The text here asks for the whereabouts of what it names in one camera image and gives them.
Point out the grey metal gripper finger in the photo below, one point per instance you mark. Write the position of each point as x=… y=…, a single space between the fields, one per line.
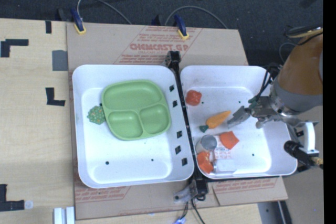
x=244 y=110
x=237 y=120

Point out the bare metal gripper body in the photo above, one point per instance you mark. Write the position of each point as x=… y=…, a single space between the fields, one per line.
x=265 y=111

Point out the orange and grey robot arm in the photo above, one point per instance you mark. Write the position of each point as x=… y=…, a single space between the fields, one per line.
x=299 y=73

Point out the orange carrot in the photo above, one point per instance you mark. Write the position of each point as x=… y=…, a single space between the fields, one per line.
x=218 y=119

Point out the white plastic tray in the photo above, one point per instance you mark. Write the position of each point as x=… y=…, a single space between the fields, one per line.
x=131 y=160
x=262 y=144

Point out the white packet with red print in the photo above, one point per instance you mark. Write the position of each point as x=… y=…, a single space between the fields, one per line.
x=223 y=153

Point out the small silver can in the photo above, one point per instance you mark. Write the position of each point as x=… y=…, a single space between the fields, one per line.
x=208 y=142

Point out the white grey box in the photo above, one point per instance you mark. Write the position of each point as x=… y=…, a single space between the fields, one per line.
x=225 y=166

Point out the red bell pepper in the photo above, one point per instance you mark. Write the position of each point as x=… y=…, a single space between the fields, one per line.
x=193 y=97

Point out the green divided plate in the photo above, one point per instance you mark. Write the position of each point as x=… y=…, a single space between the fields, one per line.
x=131 y=99

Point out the green grapes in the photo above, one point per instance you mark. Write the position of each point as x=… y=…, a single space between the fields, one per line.
x=96 y=115

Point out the brown cardboard board red print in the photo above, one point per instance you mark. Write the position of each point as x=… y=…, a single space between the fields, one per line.
x=110 y=42

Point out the black cylinder on white bracket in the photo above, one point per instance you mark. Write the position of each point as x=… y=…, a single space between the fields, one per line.
x=302 y=152

